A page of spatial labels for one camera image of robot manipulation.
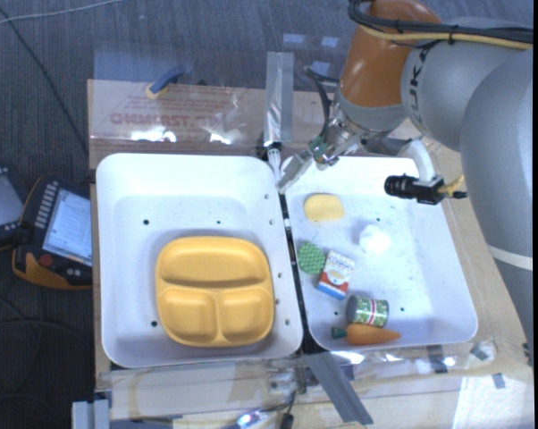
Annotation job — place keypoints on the black cylinder on white bracket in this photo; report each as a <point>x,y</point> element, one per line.
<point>412,187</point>

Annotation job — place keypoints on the orange toy carrot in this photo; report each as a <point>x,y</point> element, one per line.
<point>369,334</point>

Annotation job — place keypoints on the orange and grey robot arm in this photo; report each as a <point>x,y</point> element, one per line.
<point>483,119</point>

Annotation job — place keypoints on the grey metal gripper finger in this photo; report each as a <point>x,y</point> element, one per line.
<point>287,178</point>
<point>304,159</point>

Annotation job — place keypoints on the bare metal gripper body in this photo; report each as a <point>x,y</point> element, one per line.
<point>340,139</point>

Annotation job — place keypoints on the green labelled small can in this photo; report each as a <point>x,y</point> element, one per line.
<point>369,311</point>

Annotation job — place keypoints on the white plastic tray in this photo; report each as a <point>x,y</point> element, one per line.
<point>421,284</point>
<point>184,186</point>

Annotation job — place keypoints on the yellow toy bread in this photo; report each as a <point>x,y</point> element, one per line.
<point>323,208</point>

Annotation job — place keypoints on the white round lump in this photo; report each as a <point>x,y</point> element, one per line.
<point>375,239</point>

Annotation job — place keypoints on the green checkered round biscuit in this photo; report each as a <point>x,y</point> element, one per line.
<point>310,258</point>

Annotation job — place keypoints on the white orange blue carton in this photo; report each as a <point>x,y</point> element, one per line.
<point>335,275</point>

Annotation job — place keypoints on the brown cardboard board red print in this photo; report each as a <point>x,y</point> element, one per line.
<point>472,239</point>

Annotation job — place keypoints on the yellow divided plate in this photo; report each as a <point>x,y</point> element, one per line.
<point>215,291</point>

